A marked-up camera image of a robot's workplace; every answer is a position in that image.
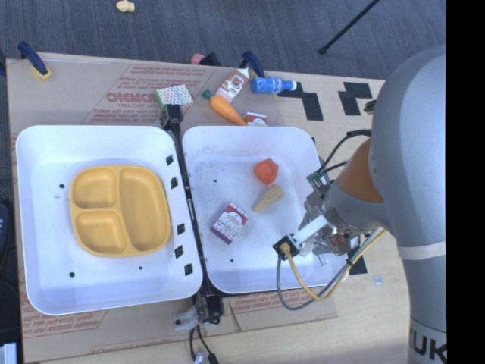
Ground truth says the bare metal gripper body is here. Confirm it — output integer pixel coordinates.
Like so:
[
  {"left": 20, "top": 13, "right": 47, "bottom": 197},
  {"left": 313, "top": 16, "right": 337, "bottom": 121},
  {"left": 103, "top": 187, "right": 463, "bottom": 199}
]
[{"left": 302, "top": 180, "right": 361, "bottom": 258}]

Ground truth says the black block with thin wires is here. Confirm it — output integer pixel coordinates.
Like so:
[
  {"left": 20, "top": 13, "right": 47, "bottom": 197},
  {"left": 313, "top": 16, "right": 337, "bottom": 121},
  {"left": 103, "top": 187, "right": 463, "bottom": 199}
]
[
  {"left": 192, "top": 293, "right": 225, "bottom": 324},
  {"left": 159, "top": 103, "right": 186, "bottom": 130}
]

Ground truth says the small red and white carton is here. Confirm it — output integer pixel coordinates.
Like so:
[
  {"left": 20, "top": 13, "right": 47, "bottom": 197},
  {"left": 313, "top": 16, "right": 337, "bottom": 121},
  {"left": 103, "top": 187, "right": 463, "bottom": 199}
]
[{"left": 243, "top": 111, "right": 268, "bottom": 127}]

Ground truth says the beige toy ice cream cone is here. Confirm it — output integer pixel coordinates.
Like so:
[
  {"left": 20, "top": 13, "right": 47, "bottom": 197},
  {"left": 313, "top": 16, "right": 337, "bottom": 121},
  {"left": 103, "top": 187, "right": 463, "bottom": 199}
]
[{"left": 252, "top": 184, "right": 285, "bottom": 214}]

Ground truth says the yellow divided plate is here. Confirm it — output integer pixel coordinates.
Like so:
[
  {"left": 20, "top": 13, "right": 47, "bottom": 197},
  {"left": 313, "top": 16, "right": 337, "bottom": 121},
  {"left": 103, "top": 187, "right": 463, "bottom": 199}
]
[{"left": 68, "top": 164, "right": 172, "bottom": 258}]

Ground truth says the orange toy carrot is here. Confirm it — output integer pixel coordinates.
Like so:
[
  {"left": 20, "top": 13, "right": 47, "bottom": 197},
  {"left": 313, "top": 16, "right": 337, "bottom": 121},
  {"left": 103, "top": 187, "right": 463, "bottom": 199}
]
[{"left": 201, "top": 88, "right": 248, "bottom": 127}]

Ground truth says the blue and white bottle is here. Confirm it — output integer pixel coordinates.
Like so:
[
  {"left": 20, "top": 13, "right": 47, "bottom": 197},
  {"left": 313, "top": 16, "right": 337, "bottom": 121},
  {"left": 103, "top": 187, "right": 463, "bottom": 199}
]
[{"left": 250, "top": 76, "right": 298, "bottom": 95}]

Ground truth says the orange and white carton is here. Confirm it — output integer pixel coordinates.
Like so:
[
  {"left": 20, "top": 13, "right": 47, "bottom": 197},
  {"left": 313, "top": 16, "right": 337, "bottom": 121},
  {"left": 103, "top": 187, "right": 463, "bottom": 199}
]
[{"left": 214, "top": 67, "right": 252, "bottom": 104}]

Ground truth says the black tripod leg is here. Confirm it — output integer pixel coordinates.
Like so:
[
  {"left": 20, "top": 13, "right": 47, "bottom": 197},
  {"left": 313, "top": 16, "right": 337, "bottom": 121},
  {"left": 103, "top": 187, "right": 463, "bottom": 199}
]
[{"left": 318, "top": 0, "right": 407, "bottom": 56}]

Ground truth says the colourful dotted packet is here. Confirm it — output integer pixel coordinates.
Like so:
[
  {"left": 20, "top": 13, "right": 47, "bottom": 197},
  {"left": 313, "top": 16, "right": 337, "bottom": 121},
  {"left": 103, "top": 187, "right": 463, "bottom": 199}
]
[{"left": 154, "top": 84, "right": 195, "bottom": 110}]

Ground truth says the thin black rod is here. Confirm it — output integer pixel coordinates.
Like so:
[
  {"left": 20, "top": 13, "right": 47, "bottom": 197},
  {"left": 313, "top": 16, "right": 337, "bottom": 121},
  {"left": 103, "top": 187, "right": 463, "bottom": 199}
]
[{"left": 169, "top": 121, "right": 214, "bottom": 299}]

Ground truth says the pink and white carton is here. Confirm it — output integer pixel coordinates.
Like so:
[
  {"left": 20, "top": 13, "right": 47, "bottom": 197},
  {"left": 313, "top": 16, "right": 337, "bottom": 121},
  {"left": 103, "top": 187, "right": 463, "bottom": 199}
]
[{"left": 210, "top": 202, "right": 250, "bottom": 246}]

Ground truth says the brown cardboard board red print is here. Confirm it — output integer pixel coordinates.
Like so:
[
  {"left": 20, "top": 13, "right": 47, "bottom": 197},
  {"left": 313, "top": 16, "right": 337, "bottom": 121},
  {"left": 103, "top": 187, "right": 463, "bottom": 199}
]
[{"left": 5, "top": 51, "right": 339, "bottom": 362}]

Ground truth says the white plastic tray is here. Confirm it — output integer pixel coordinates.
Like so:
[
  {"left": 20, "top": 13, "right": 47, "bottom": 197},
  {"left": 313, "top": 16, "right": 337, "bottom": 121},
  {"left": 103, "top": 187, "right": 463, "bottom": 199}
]
[
  {"left": 14, "top": 124, "right": 204, "bottom": 316},
  {"left": 181, "top": 125, "right": 348, "bottom": 295}
]

